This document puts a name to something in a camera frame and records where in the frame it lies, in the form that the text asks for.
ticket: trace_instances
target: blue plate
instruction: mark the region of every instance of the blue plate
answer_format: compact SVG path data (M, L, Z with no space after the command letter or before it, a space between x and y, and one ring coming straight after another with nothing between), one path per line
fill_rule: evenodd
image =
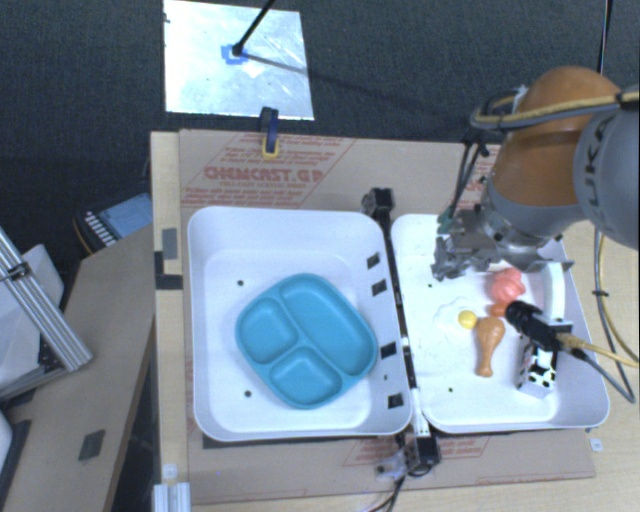
M289 405L320 407L373 367L378 344L360 313L326 279L288 277L240 313L236 341L262 380Z

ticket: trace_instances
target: black fabric backdrop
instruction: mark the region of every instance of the black fabric backdrop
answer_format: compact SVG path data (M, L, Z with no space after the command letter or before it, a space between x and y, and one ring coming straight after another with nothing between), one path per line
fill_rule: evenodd
M218 2L260 7L261 1ZM488 96L595 68L602 0L280 0L300 11L316 120L292 133L457 141ZM605 74L638 82L640 2L613 7ZM83 255L73 214L136 182L152 130L253 130L164 110L160 0L0 0L0 226Z

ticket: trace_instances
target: yellow ball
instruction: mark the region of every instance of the yellow ball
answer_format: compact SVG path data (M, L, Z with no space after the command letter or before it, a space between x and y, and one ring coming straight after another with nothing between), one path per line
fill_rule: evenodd
M478 317L476 314L468 309L460 311L460 314L458 315L458 323L465 329L473 329L476 326L477 321Z

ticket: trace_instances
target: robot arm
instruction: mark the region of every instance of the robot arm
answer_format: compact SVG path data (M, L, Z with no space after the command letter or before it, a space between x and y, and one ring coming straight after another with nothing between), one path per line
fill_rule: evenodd
M603 97L617 100L593 101ZM564 104L571 108L563 111ZM438 280L503 259L524 272L539 270L545 260L538 249L584 218L638 249L637 92L622 96L593 71L563 67L534 82L516 107L514 121L472 118L476 128L515 131L481 203L443 214L451 218L442 230L448 236L436 243Z

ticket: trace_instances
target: orange toy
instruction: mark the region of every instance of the orange toy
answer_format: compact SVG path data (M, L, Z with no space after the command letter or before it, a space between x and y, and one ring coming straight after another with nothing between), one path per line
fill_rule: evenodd
M491 377L493 375L491 357L493 356L493 351L502 341L504 330L502 320L494 316L481 318L476 323L476 333L478 334L481 352L480 364L476 374L481 377Z
M491 296L496 301L489 310L491 316L504 316L507 305L526 291L522 284L522 273L517 268L510 267L498 272L491 285Z

